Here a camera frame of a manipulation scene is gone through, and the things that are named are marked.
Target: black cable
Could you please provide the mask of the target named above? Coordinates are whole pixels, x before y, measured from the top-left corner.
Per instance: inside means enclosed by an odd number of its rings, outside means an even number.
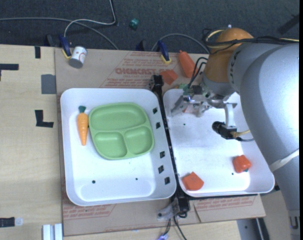
[[[198,40],[196,40],[195,38],[189,36],[189,35],[186,35],[186,34],[181,34],[181,33],[171,33],[171,34],[167,34],[167,35],[164,35],[162,36],[161,38],[159,38],[158,40],[163,40],[165,38],[168,38],[168,37],[172,37],[172,36],[178,36],[178,37],[183,37],[183,38],[188,38],[194,42],[196,42],[197,44],[199,44],[207,53],[210,52],[210,50],[208,49],[207,46],[203,45],[201,42],[199,42]],[[153,52],[155,50],[155,48],[157,47],[158,45],[158,41],[153,45],[153,47],[151,48],[151,51]]]
[[[203,35],[207,36],[208,33],[209,33],[210,31],[212,31],[212,30],[213,30],[212,28],[206,28],[206,27],[205,27],[205,28],[202,29],[201,32],[202,32]]]
[[[173,221],[175,222],[175,224],[176,224],[176,226],[177,226],[177,228],[178,228],[178,230],[179,230],[179,232],[180,232],[182,238],[183,238],[184,240],[187,240],[187,238],[184,236],[184,234],[183,234],[183,232],[182,232],[180,226],[179,226],[178,223],[177,223],[176,216],[173,217]]]
[[[291,38],[278,38],[278,37],[274,37],[274,36],[269,36],[269,35],[265,35],[265,36],[259,36],[259,37],[253,37],[253,38],[244,38],[244,39],[234,39],[234,40],[230,40],[230,41],[223,41],[223,42],[210,42],[208,41],[208,39],[215,34],[218,34],[222,31],[225,31],[227,28],[218,28],[218,29],[213,29],[211,31],[208,31],[206,33],[206,35],[203,38],[203,42],[204,44],[212,49],[218,49],[215,52],[210,52],[209,54],[213,55],[216,54],[217,52],[226,50],[236,44],[240,44],[240,43],[269,43],[269,44],[283,44],[283,43],[298,43],[299,40],[298,39],[291,39]]]
[[[162,234],[163,236],[165,236],[171,229],[171,223],[172,223],[172,219],[170,218],[168,220],[168,223],[167,223],[167,226],[166,226],[166,229],[165,229],[165,232]]]
[[[17,18],[0,18],[0,22],[5,22],[5,21],[60,21],[60,22],[69,22],[71,23],[73,20],[71,19],[66,19],[66,18],[52,18],[52,17],[17,17]],[[118,47],[104,34],[99,32],[98,30],[87,26],[85,24],[82,24],[80,22],[75,22],[74,24],[80,25],[82,27],[88,28],[91,31],[96,32],[100,36],[102,36],[104,39],[106,39],[116,50],[119,50]]]
[[[199,74],[199,72],[201,71],[202,65],[206,64],[206,62],[202,62],[202,63],[200,64],[200,66],[198,67],[198,63],[199,63],[199,61],[200,61],[201,59],[207,61],[207,58],[205,58],[205,57],[199,57],[199,58],[197,59],[197,61],[196,61],[196,63],[195,63],[195,67],[193,68],[193,72],[192,72],[192,75],[191,75],[191,78],[190,78],[190,82],[189,82],[189,84],[187,85],[188,88],[191,87],[193,81],[195,80],[195,78],[197,77],[197,75]]]
[[[243,138],[241,138],[241,137],[237,137],[237,138],[235,138],[235,140],[237,140],[237,141],[239,141],[239,142],[252,142],[252,141],[254,141],[253,138],[250,138],[250,139],[243,139]]]

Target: blue clamp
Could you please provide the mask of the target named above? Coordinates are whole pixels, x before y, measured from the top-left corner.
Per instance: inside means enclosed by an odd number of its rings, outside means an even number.
[[[170,58],[170,55],[168,53],[168,50],[167,50],[167,47],[166,45],[162,42],[162,40],[158,40],[157,42],[158,44],[158,47],[161,51],[161,56],[160,58],[162,59],[162,61],[165,63],[165,64],[169,64],[172,62],[172,59]]]
[[[59,34],[58,36],[59,36],[60,44],[61,44],[66,56],[67,57],[72,56],[72,52],[71,52],[70,46],[68,45],[66,37],[64,37],[62,34]]]

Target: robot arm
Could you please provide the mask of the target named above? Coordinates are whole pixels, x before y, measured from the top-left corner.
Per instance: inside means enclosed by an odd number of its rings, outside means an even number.
[[[227,72],[283,194],[292,239],[300,239],[299,44],[243,44],[234,51]]]
[[[177,113],[182,103],[197,103],[200,117],[210,108],[226,108],[237,92],[249,130],[283,194],[292,239],[299,240],[299,43],[250,40],[242,29],[224,30],[212,46],[201,84],[184,90],[171,112]],[[235,126],[215,123],[217,133],[233,139]]]

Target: green divided plate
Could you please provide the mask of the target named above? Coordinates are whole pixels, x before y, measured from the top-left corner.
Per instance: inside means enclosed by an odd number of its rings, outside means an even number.
[[[144,109],[135,103],[93,108],[89,129],[97,152],[110,160],[144,155],[154,147],[153,130]]]

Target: orange pepper piece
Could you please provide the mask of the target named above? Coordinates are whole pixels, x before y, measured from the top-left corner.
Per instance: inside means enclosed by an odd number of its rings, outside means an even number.
[[[169,84],[169,85],[171,85],[178,78],[178,75],[172,69],[168,69],[168,70],[163,71],[163,72],[161,72],[159,74],[162,76],[163,81],[166,84]]]
[[[181,180],[182,180],[182,183],[184,184],[185,188],[187,190],[191,190],[191,191],[200,190],[202,188],[202,186],[204,185],[204,182],[202,181],[202,179],[199,178],[198,175],[194,172],[183,177]]]
[[[237,173],[247,172],[252,166],[251,162],[244,154],[237,156],[232,163]]]

